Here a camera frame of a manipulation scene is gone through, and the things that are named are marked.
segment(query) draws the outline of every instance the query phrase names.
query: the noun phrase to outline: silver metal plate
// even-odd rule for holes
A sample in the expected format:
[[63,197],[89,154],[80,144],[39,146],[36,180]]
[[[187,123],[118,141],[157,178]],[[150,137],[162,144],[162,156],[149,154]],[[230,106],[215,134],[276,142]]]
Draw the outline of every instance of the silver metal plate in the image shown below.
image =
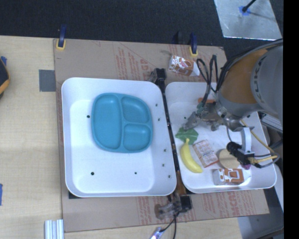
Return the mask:
[[224,37],[259,40],[282,38],[269,0],[214,0]]

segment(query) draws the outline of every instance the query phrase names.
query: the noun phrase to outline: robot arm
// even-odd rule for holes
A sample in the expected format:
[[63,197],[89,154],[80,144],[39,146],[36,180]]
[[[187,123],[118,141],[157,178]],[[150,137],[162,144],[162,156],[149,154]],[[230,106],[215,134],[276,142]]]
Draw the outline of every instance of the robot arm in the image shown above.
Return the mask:
[[242,146],[229,143],[227,149],[243,165],[247,165],[252,158],[250,132],[253,127],[242,125],[241,120],[253,112],[266,112],[277,117],[283,125],[282,39],[228,61],[217,80],[215,102],[207,103],[203,98],[183,128],[188,130],[205,121],[211,125],[212,131],[217,130],[219,125],[240,131]]

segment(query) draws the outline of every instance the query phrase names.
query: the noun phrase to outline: green object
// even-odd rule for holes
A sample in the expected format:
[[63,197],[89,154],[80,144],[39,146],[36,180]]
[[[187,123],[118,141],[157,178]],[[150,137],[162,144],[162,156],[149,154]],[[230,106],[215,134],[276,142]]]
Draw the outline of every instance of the green object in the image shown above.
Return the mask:
[[181,139],[183,142],[186,142],[186,138],[189,139],[188,144],[193,144],[198,137],[198,133],[194,129],[184,130],[182,127],[178,130],[177,134],[175,135],[176,138]]

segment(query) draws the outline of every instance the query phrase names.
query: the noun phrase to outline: blue marking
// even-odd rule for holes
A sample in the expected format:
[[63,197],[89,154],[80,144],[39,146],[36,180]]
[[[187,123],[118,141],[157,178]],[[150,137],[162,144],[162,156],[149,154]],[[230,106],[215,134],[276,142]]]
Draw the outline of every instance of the blue marking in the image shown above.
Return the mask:
[[243,12],[243,8],[244,8],[244,6],[240,6],[240,7],[239,7],[239,11],[240,11],[240,13],[241,13],[243,16],[248,16],[248,15],[251,13],[251,11],[250,11],[249,8],[248,8],[246,12]]
[[6,57],[1,56],[1,60],[3,61],[4,65],[6,66]]
[[3,185],[0,183],[0,206],[2,205],[2,193],[3,193],[2,187]]

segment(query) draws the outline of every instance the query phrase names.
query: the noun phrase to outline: white tray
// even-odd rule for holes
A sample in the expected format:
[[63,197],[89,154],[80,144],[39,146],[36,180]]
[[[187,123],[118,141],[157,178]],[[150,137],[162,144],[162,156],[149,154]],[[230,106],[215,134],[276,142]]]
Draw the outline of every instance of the white tray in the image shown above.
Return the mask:
[[[168,106],[168,113],[171,122],[173,135],[175,136],[182,125],[187,121],[193,111],[196,111],[198,99],[202,98],[205,94],[206,83],[187,83],[187,82],[173,82],[166,87],[166,99]],[[263,141],[266,142],[263,128],[261,126],[257,113],[251,114],[249,118],[244,119],[245,123],[249,126],[254,126],[253,132]],[[225,126],[220,126],[217,131],[212,132],[210,126],[202,122],[199,126],[195,127],[198,132],[198,138],[195,142],[208,140],[215,153],[225,149],[229,138]],[[241,134],[239,132],[231,132],[232,140],[241,144]],[[174,137],[177,156],[180,166],[180,173],[185,187],[193,193],[209,193],[209,192],[222,192],[233,190],[249,190],[271,188],[276,182],[276,171],[274,165],[265,168],[256,168],[252,166],[247,172],[251,177],[239,186],[221,185],[215,186],[212,177],[212,171],[216,168],[222,168],[219,163],[213,164],[203,168],[202,173],[190,172],[181,161],[179,156],[180,149],[184,142]],[[190,145],[191,153],[194,159],[200,163],[197,155]],[[252,150],[256,155],[267,154],[269,151],[260,144],[254,137],[252,137]]]
[[[103,93],[142,99],[153,121],[151,145],[138,153],[101,149],[91,130],[92,104]],[[176,174],[159,87],[151,82],[70,78],[61,89],[65,180],[78,197],[163,196],[176,188]]]

